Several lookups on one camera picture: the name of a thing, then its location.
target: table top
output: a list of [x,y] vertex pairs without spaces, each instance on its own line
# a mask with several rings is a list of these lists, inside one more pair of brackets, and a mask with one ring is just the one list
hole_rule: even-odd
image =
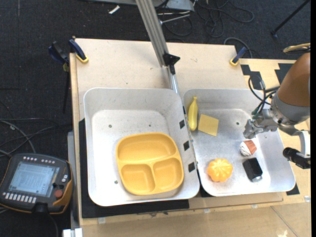
[[[82,64],[76,60],[73,54],[70,54],[74,124],[84,118],[83,96],[90,88],[170,88],[167,70],[159,66],[150,42],[101,39],[76,39],[76,42],[89,57],[89,62]],[[241,59],[240,64],[233,67],[229,64],[229,61],[236,55],[234,46],[188,43],[167,43],[167,45],[171,54],[181,58],[175,65],[181,98],[187,90],[194,88],[247,88],[246,82],[249,76],[244,75],[242,72],[241,66],[244,65],[248,65],[252,72],[260,72],[267,88],[273,87],[279,85],[276,76],[276,70],[280,69],[279,64],[292,64],[295,62],[294,60]],[[309,124],[308,120],[308,122],[299,124],[297,128],[308,129]],[[280,135],[284,147],[300,148],[298,137],[291,137],[281,131]],[[74,139],[77,165],[78,210],[79,215],[81,215],[79,131],[76,126],[74,126]],[[259,211],[253,212],[253,208],[259,208],[262,210],[261,215],[262,213],[266,214],[267,217],[271,215],[269,221],[274,222],[274,224],[277,222],[273,220],[275,215],[283,215],[284,218],[282,218],[276,227],[284,227],[286,222],[285,217],[289,217],[289,212],[292,210],[302,210],[299,215],[295,214],[294,218],[287,219],[288,222],[293,224],[292,228],[288,229],[288,232],[295,232],[293,230],[295,228],[297,232],[301,233],[303,230],[299,226],[296,226],[295,219],[298,216],[301,221],[310,219],[310,203],[306,203],[306,200],[311,197],[311,172],[310,170],[302,170],[292,163],[291,166],[299,188],[299,194],[288,196],[285,192],[282,192],[228,197],[201,197],[197,195],[189,199],[189,210],[155,213],[154,217],[157,221],[155,223],[150,222],[150,224],[154,224],[159,229],[161,228],[159,225],[164,227],[166,220],[170,220],[168,218],[175,216],[172,217],[175,225],[184,219],[192,221],[192,230],[197,231],[197,227],[199,227],[199,231],[201,229],[205,230],[201,236],[207,236],[205,234],[208,233],[210,226],[208,224],[201,226],[201,222],[208,222],[210,218],[213,219],[215,216],[216,220],[219,220],[224,215],[233,218],[235,215],[235,219],[231,218],[229,220],[230,223],[227,222],[227,224],[237,226],[241,224],[240,215],[246,217],[247,211],[251,211],[251,216],[249,215],[249,217],[255,217],[255,214],[259,213]],[[147,222],[152,217],[153,214],[150,213],[113,216],[106,219],[83,219],[79,217],[79,224],[83,228],[83,232],[89,234],[99,233],[101,229],[103,233],[114,233],[115,227],[119,226],[121,230],[117,231],[116,235],[113,236],[125,236],[124,229],[130,231],[135,221],[142,219]],[[168,227],[164,229],[161,231],[161,234],[164,231],[168,231]],[[231,227],[226,227],[225,231],[222,231],[223,236],[227,233],[228,229],[231,230]],[[213,230],[215,232],[219,231],[218,234],[221,233],[220,229],[216,230],[214,228]],[[149,233],[148,228],[142,229],[142,231],[144,233],[143,236]],[[189,232],[186,233],[184,231],[184,236],[189,236]]]

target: orange pumpkin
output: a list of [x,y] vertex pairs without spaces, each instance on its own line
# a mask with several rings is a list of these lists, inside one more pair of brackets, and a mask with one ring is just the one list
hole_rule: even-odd
[[214,182],[225,182],[232,175],[233,165],[226,159],[217,158],[207,167],[207,174]]

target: black bracket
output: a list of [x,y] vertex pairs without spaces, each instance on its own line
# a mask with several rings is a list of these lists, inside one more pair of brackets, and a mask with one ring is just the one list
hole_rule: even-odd
[[173,75],[175,75],[176,71],[174,69],[174,64],[176,64],[180,60],[180,57],[169,54],[169,53],[165,53],[162,57],[163,57],[163,60],[166,64],[166,66],[170,67],[170,72]]

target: orange divided plate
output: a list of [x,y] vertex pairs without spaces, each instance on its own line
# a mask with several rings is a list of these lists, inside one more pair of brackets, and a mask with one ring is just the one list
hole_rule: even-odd
[[140,133],[122,138],[116,147],[124,187],[135,195],[152,195],[178,188],[184,178],[179,150],[165,133]]

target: wooden table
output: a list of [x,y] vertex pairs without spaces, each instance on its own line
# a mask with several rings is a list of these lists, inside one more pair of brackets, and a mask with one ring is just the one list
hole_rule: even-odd
[[[84,118],[83,96],[93,87],[170,88],[166,68],[159,66],[150,42],[76,39],[89,57],[86,64],[70,54],[73,123]],[[179,92],[192,88],[247,88],[240,65],[258,71],[266,87],[278,85],[279,63],[294,60],[241,59],[232,67],[234,46],[168,43],[176,64]],[[308,129],[304,122],[298,129]],[[300,149],[298,137],[280,131],[284,147]],[[311,172],[292,164],[300,193],[286,192],[189,199],[190,209],[104,218],[81,217],[79,129],[74,125],[79,227],[83,236],[311,236]]]

